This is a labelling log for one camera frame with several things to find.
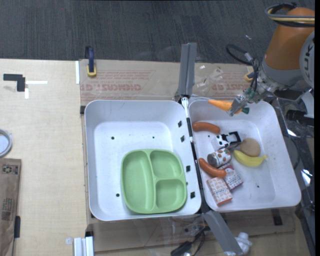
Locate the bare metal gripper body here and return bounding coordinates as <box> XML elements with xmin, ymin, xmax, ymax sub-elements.
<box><xmin>240</xmin><ymin>72</ymin><xmax>289</xmax><ymax>103</ymax></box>

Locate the orange toy carrot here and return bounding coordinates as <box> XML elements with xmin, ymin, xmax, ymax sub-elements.
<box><xmin>207</xmin><ymin>99</ymin><xmax>251</xmax><ymax>116</ymax></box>

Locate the orange toy sausage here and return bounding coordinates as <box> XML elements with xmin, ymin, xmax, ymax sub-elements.
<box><xmin>191</xmin><ymin>121</ymin><xmax>221</xmax><ymax>134</ymax></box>
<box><xmin>198</xmin><ymin>157</ymin><xmax>227</xmax><ymax>179</ymax></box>

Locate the brown round biscuit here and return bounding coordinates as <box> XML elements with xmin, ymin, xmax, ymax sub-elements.
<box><xmin>240</xmin><ymin>137</ymin><xmax>262</xmax><ymax>158</ymax></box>

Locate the small can with fruit print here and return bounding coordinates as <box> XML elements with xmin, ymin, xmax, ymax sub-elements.
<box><xmin>206</xmin><ymin>147</ymin><xmax>232</xmax><ymax>169</ymax></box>

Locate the yellow banana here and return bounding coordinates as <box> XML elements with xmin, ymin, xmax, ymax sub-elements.
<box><xmin>232</xmin><ymin>149</ymin><xmax>268</xmax><ymax>168</ymax></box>

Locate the pink and white carton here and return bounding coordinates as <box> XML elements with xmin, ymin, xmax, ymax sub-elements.
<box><xmin>219</xmin><ymin>164</ymin><xmax>244</xmax><ymax>191</ymax></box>

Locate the white plastic tray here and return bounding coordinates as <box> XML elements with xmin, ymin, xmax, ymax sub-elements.
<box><xmin>84</xmin><ymin>99</ymin><xmax>203</xmax><ymax>222</ymax></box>
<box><xmin>187</xmin><ymin>99</ymin><xmax>303</xmax><ymax>214</ymax></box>

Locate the orange patterned carton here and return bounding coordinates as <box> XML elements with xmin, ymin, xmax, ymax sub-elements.
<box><xmin>206</xmin><ymin>176</ymin><xmax>234</xmax><ymax>207</ymax></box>

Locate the brown cardboard board red print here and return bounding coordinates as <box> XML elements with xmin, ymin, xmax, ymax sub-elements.
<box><xmin>78</xmin><ymin>58</ymin><xmax>303</xmax><ymax>253</ymax></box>

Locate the green divided plate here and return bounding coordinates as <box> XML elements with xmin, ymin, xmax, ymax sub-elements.
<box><xmin>120</xmin><ymin>148</ymin><xmax>188</xmax><ymax>215</ymax></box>

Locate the white crumpled paper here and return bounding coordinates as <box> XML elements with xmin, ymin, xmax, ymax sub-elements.
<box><xmin>234</xmin><ymin>231</ymin><xmax>253</xmax><ymax>254</ymax></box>

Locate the white tape roll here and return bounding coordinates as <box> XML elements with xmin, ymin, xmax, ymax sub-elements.
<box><xmin>0</xmin><ymin>128</ymin><xmax>13</xmax><ymax>159</ymax></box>

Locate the brown paper envelope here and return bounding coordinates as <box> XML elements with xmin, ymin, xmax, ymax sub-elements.
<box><xmin>0</xmin><ymin>157</ymin><xmax>22</xmax><ymax>256</ymax></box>

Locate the black cylinder on white bracket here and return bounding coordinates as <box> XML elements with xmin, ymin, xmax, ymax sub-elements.
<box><xmin>286</xmin><ymin>90</ymin><xmax>315</xmax><ymax>126</ymax></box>

